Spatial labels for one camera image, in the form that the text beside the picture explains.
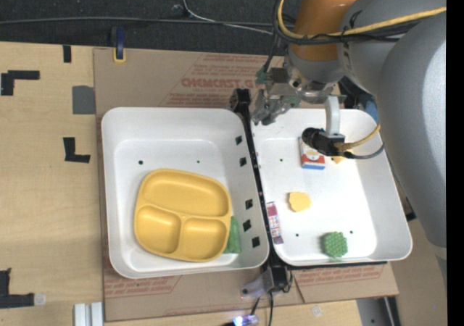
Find brown cardboard board red print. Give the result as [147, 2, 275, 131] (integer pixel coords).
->
[92, 47, 400, 322]

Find pink and white packet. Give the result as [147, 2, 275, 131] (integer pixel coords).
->
[265, 201, 285, 245]

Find thin black rod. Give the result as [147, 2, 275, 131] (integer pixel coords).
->
[240, 106, 278, 268]

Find yellow biscuit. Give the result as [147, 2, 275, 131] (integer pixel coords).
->
[288, 191, 313, 214]

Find black block with thin wires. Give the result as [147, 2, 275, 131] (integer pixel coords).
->
[229, 88, 252, 114]
[269, 264, 291, 290]

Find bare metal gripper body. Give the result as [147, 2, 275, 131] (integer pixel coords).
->
[267, 67, 335, 104]

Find white plastic tray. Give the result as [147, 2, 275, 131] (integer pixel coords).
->
[249, 106, 414, 267]
[100, 106, 271, 280]

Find white red blue carton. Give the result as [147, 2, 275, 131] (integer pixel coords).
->
[297, 135, 326, 171]

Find green grapes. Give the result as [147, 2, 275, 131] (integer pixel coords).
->
[322, 230, 349, 260]

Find yellow divided plate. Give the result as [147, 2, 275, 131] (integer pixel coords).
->
[133, 167, 233, 264]

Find black cylinder on white bracket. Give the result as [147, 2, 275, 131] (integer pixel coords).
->
[301, 95, 347, 157]

